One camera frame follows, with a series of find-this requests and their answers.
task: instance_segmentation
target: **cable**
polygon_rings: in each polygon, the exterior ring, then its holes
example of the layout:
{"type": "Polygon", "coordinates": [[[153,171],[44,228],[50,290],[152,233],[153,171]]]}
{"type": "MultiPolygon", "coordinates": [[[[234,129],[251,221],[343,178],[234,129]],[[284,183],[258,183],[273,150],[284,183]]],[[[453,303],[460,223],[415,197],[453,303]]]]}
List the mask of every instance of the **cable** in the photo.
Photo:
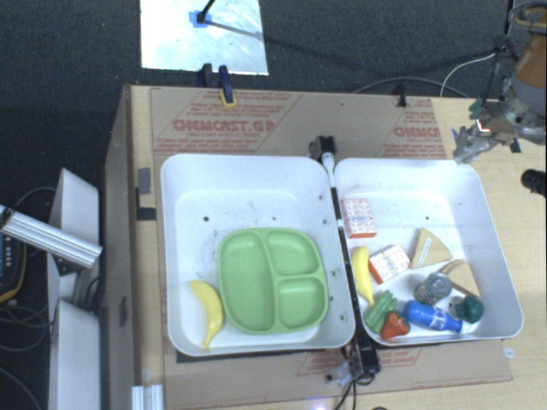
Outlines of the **cable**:
{"type": "Polygon", "coordinates": [[[40,191],[52,191],[56,192],[56,189],[53,187],[38,187],[34,190],[30,190],[28,193],[26,193],[21,199],[17,201],[17,203],[14,205],[14,209],[17,209],[26,199],[28,199],[30,196],[39,193],[40,191]]]}
{"type": "Polygon", "coordinates": [[[14,383],[16,383],[31,399],[32,403],[38,410],[42,410],[42,406],[40,406],[40,403],[36,399],[36,396],[34,396],[31,390],[28,387],[26,387],[21,380],[19,380],[13,373],[6,371],[3,367],[0,367],[0,372],[3,373],[9,379],[11,379],[14,383]]]}
{"type": "Polygon", "coordinates": [[[375,378],[376,378],[376,375],[373,374],[372,377],[369,378],[368,381],[365,383],[365,382],[362,381],[362,377],[361,377],[361,378],[358,378],[356,380],[356,383],[359,386],[368,386],[369,384],[371,384],[374,381],[375,378]]]}
{"type": "MultiPolygon", "coordinates": [[[[398,82],[399,80],[412,80],[414,82],[422,82],[424,84],[436,85],[436,86],[439,86],[439,87],[443,86],[443,84],[438,82],[437,80],[431,80],[431,79],[425,79],[425,78],[415,78],[415,77],[412,77],[412,76],[402,76],[402,77],[397,77],[397,78],[382,79],[382,80],[379,80],[378,82],[373,82],[372,84],[362,86],[358,90],[353,91],[353,94],[358,94],[360,92],[368,91],[371,88],[374,88],[375,86],[378,86],[378,85],[389,84],[390,82],[398,82]]],[[[448,85],[446,85],[444,88],[448,91],[454,92],[458,96],[469,98],[469,96],[466,93],[464,93],[463,91],[459,91],[456,88],[452,88],[451,86],[448,86],[448,85]]]]}
{"type": "Polygon", "coordinates": [[[353,410],[357,408],[357,385],[356,382],[353,382],[353,410]]]}
{"type": "Polygon", "coordinates": [[[32,252],[31,254],[29,254],[29,256],[27,257],[28,259],[31,259],[31,258],[34,258],[36,255],[40,255],[42,252],[44,252],[46,254],[46,252],[42,249],[36,249],[34,252],[32,252]]]}
{"type": "Polygon", "coordinates": [[[486,99],[490,97],[492,86],[494,85],[494,79],[499,73],[499,69],[500,69],[499,62],[500,62],[500,52],[496,51],[494,54],[494,60],[492,61],[492,70],[490,71],[488,83],[486,84],[485,89],[482,91],[482,94],[480,95],[480,98],[482,99],[481,106],[484,106],[484,104],[486,103],[486,99]]]}
{"type": "MultiPolygon", "coordinates": [[[[345,403],[345,399],[348,397],[348,395],[350,394],[350,390],[351,388],[353,387],[353,390],[354,390],[354,394],[355,394],[355,382],[352,381],[350,383],[350,385],[348,386],[348,388],[345,390],[344,394],[342,395],[342,398],[340,399],[340,402],[337,404],[337,406],[334,408],[334,410],[340,410],[340,408],[342,408],[342,406],[344,405],[345,403]]],[[[353,404],[354,404],[354,408],[355,408],[355,404],[356,404],[356,399],[354,398],[354,401],[353,401],[353,404]]]]}
{"type": "Polygon", "coordinates": [[[511,33],[511,22],[509,20],[509,14],[511,13],[511,11],[513,10],[513,7],[515,6],[515,1],[516,0],[509,0],[507,2],[507,16],[505,17],[505,27],[503,28],[503,33],[508,37],[509,34],[511,33]]]}
{"type": "Polygon", "coordinates": [[[40,333],[40,337],[38,338],[38,340],[36,342],[30,344],[30,345],[19,347],[19,348],[14,348],[14,347],[7,346],[7,345],[4,345],[4,344],[0,343],[0,349],[3,349],[4,351],[7,351],[7,352],[12,352],[12,353],[23,353],[23,352],[28,352],[28,351],[31,351],[31,350],[35,349],[37,346],[39,346],[44,341],[45,337],[48,334],[48,330],[49,330],[49,326],[50,326],[50,324],[41,316],[42,312],[45,311],[44,309],[42,309],[40,311],[36,311],[36,310],[34,310],[32,308],[29,308],[29,307],[20,307],[20,306],[0,307],[0,312],[3,312],[3,311],[7,311],[8,315],[10,315],[12,319],[6,319],[6,318],[3,318],[3,317],[0,317],[0,322],[4,322],[4,323],[8,323],[8,324],[16,324],[16,325],[19,325],[19,326],[25,326],[26,328],[38,328],[38,329],[41,330],[41,333],[40,333]],[[25,312],[31,313],[31,315],[26,317],[26,318],[23,318],[23,319],[22,318],[17,318],[16,316],[13,315],[13,312],[11,310],[25,311],[25,312]],[[29,323],[27,323],[29,320],[32,320],[33,318],[38,318],[39,321],[40,321],[40,324],[29,324],[29,323]]]}
{"type": "Polygon", "coordinates": [[[496,52],[493,52],[493,53],[490,53],[488,56],[484,56],[484,57],[478,58],[478,59],[473,59],[472,61],[464,62],[463,64],[460,64],[460,65],[456,66],[450,73],[448,73],[446,78],[444,78],[444,82],[443,82],[443,84],[441,84],[441,91],[439,92],[438,96],[442,97],[444,89],[445,88],[449,89],[449,87],[446,86],[446,83],[448,82],[448,79],[450,79],[452,77],[452,74],[454,74],[457,70],[459,70],[460,68],[465,67],[466,65],[469,65],[469,64],[474,64],[476,62],[487,61],[487,60],[493,58],[495,55],[496,55],[496,52]]]}
{"type": "Polygon", "coordinates": [[[87,303],[87,301],[89,301],[89,295],[91,293],[91,287],[98,283],[99,279],[101,278],[101,275],[99,275],[98,277],[95,277],[94,279],[91,280],[91,282],[89,283],[89,285],[87,286],[87,290],[85,291],[85,298],[84,298],[84,303],[87,303]]]}

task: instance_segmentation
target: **blue bottle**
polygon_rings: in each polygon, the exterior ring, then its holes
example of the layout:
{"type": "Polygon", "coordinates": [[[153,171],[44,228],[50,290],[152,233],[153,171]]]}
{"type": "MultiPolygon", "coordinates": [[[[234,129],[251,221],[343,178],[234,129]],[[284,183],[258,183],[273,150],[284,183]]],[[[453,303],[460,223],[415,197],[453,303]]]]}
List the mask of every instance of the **blue bottle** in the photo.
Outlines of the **blue bottle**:
{"type": "Polygon", "coordinates": [[[418,301],[408,301],[404,306],[403,316],[408,322],[423,325],[432,330],[462,332],[462,320],[454,319],[440,308],[420,304],[418,301]]]}

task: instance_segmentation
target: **green plate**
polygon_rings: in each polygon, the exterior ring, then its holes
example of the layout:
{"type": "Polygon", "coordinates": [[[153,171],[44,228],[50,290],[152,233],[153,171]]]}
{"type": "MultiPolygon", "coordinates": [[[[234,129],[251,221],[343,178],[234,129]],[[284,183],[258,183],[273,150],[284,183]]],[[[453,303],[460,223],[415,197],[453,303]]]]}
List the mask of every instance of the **green plate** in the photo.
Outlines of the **green plate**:
{"type": "Polygon", "coordinates": [[[317,246],[303,232],[234,231],[219,246],[217,267],[226,316],[242,331],[300,331],[325,317],[325,269],[317,246]]]}

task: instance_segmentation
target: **toy pepper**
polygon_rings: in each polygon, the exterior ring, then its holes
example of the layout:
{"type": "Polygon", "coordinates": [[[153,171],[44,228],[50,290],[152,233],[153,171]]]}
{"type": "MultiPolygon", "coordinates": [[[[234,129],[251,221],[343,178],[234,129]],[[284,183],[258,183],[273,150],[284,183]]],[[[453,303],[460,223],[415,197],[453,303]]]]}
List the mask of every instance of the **toy pepper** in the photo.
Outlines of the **toy pepper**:
{"type": "Polygon", "coordinates": [[[385,316],[385,323],[380,335],[385,340],[395,336],[409,334],[410,324],[398,311],[390,311],[385,316]]]}

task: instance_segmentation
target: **black carpet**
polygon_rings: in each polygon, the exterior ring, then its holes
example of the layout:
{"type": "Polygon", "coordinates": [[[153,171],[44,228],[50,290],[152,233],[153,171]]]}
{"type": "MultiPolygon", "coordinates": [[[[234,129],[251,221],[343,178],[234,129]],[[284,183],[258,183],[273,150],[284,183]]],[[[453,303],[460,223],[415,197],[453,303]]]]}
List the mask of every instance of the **black carpet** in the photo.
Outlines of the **black carpet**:
{"type": "MultiPolygon", "coordinates": [[[[508,0],[259,0],[270,75],[234,76],[238,88],[352,92],[414,76],[443,81],[457,64],[485,56],[503,33],[508,0]]],[[[525,32],[513,31],[517,49],[525,32]]],[[[100,186],[124,83],[194,85],[195,74],[140,67],[139,0],[0,0],[0,203],[55,186],[61,167],[100,186]]],[[[478,96],[489,62],[465,67],[450,85],[478,96]]],[[[394,84],[372,93],[391,93],[394,84]]],[[[407,82],[410,95],[438,87],[407,82]]],[[[499,78],[491,94],[496,96],[499,78]]],[[[51,196],[21,208],[47,218],[51,196]]],[[[46,303],[45,260],[35,255],[20,305],[46,303]]],[[[27,339],[0,323],[0,341],[27,339]]],[[[47,407],[49,344],[27,354],[0,350],[0,367],[47,407]]],[[[32,408],[0,373],[0,409],[32,408]]]]}

